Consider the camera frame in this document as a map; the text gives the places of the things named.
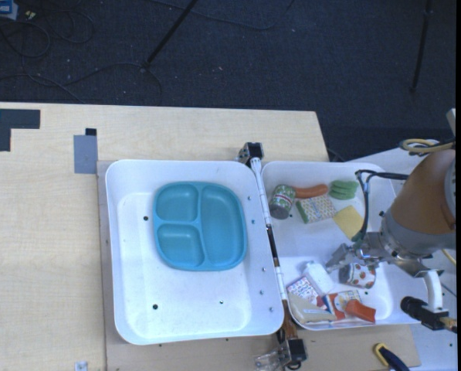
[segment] blue plate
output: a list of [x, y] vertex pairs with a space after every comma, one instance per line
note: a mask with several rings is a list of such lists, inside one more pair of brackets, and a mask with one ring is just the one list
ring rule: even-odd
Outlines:
[[170, 266], [187, 271], [222, 271], [247, 251], [239, 198], [223, 185], [175, 182], [154, 197], [154, 238]]

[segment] white container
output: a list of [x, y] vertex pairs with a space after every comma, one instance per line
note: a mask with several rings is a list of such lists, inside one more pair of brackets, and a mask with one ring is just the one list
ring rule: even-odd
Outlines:
[[[318, 184], [329, 184], [333, 180], [352, 180], [358, 169], [383, 172], [379, 166], [368, 163], [350, 162], [269, 162], [263, 168], [263, 181], [269, 199], [279, 184], [307, 188]], [[390, 180], [374, 177], [370, 181], [368, 231], [378, 231], [381, 226], [379, 212], [385, 211], [395, 198]], [[364, 197], [358, 188], [356, 196], [349, 200], [331, 198], [336, 210], [352, 205], [364, 216]], [[349, 244], [333, 219], [305, 224], [297, 207], [290, 210], [286, 220], [273, 219], [273, 233], [280, 259], [284, 284], [293, 283], [303, 273], [308, 261], [325, 265], [333, 252], [342, 244]], [[341, 284], [336, 271], [330, 273], [334, 281], [331, 292], [355, 289]], [[427, 290], [423, 279], [415, 279], [395, 265], [381, 263], [376, 270], [376, 283], [369, 290], [358, 289], [362, 302], [376, 309], [376, 325], [419, 323], [400, 309], [400, 302], [406, 296], [426, 298]], [[302, 325], [309, 330], [364, 327], [372, 325], [362, 320], [345, 319], [335, 322], [315, 322]]]
[[[283, 305], [251, 169], [229, 161], [121, 160], [110, 165], [105, 180], [114, 319], [127, 342], [267, 335], [280, 328]], [[214, 182], [239, 197], [249, 239], [236, 267], [183, 271], [162, 260], [153, 231], [155, 193], [185, 181]]]
[[317, 264], [314, 261], [307, 262], [302, 273], [307, 277], [307, 280], [320, 296], [328, 294], [335, 287], [333, 279], [327, 273], [326, 269], [324, 269], [323, 265]]
[[[360, 168], [381, 171], [371, 164], [334, 162], [269, 162], [263, 168], [266, 194], [286, 183], [310, 187], [351, 178]], [[282, 295], [266, 233], [263, 208], [253, 171], [240, 162], [121, 160], [107, 170], [114, 321], [125, 341], [135, 345], [250, 335], [268, 335], [283, 323]], [[202, 181], [226, 186], [239, 198], [246, 222], [248, 248], [243, 261], [226, 271], [183, 271], [167, 265], [154, 243], [155, 193], [173, 182]], [[371, 180], [369, 230], [379, 228], [380, 210], [394, 199], [389, 180]], [[363, 215], [363, 198], [333, 199], [337, 209], [353, 205]], [[325, 264], [346, 236], [332, 219], [305, 224], [298, 212], [273, 220], [273, 232], [284, 284], [301, 274], [313, 260]], [[350, 290], [338, 283], [334, 291]], [[375, 286], [360, 290], [362, 301], [376, 308], [376, 324], [417, 323], [399, 307], [406, 295], [425, 298], [422, 280], [395, 266], [382, 264]], [[371, 325], [363, 321], [317, 322], [311, 330]]]

